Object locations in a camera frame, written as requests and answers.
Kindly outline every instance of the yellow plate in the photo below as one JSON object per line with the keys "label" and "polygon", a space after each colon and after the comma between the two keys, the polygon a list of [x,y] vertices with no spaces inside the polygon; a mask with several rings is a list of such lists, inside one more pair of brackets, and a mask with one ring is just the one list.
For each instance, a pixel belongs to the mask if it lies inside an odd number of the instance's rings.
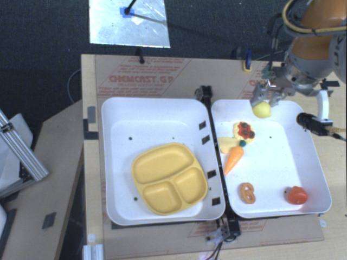
{"label": "yellow plate", "polygon": [[148,208],[170,215],[200,202],[207,194],[205,174],[186,146],[173,142],[135,158],[132,178]]}

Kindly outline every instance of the toy pretzel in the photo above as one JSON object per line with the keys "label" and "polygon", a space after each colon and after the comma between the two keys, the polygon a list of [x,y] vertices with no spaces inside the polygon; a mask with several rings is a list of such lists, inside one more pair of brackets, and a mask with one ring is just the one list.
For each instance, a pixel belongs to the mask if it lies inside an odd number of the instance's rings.
{"label": "toy pretzel", "polygon": [[254,188],[251,183],[243,183],[240,188],[241,197],[247,204],[255,203]]}

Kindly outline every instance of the toy carrot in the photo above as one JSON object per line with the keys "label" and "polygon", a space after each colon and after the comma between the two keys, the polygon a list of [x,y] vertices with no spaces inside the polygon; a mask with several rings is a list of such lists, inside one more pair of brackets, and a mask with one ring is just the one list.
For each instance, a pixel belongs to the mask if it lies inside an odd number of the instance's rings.
{"label": "toy carrot", "polygon": [[233,167],[241,159],[242,156],[243,156],[242,146],[236,146],[232,148],[227,160],[227,164],[224,168],[224,175],[227,175],[233,169]]}

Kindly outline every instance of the white cable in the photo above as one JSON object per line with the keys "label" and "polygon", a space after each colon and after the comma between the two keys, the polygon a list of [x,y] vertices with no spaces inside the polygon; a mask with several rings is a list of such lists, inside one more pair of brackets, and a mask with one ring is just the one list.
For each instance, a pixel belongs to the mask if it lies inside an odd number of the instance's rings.
{"label": "white cable", "polygon": [[71,79],[80,71],[81,71],[81,69],[76,70],[73,74],[70,75],[69,80],[67,81],[67,94],[68,94],[72,103],[75,103],[75,101],[72,99],[71,94],[70,94],[70,82],[71,82]]}
{"label": "white cable", "polygon": [[[283,52],[285,52],[285,50],[277,51],[277,52],[275,52],[273,55],[280,54],[280,53],[283,53]],[[262,60],[262,59],[264,59],[264,58],[266,58],[266,57],[270,57],[270,54],[261,56],[260,58],[256,58],[254,61],[259,61],[259,60]]]}

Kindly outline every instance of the gray carpet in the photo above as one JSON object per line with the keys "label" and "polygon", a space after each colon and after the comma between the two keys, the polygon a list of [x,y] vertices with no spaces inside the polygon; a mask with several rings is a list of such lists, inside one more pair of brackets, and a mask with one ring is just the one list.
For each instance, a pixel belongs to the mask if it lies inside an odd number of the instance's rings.
{"label": "gray carpet", "polygon": [[[240,46],[256,59],[268,54],[267,20],[287,1],[165,0],[171,48],[145,48],[144,55],[229,59]],[[0,17],[0,109],[22,113],[31,127],[70,105],[66,85],[81,54],[136,51],[89,43],[88,0],[0,0]],[[285,49],[290,38],[280,36]],[[71,96],[81,97],[79,76]]]}

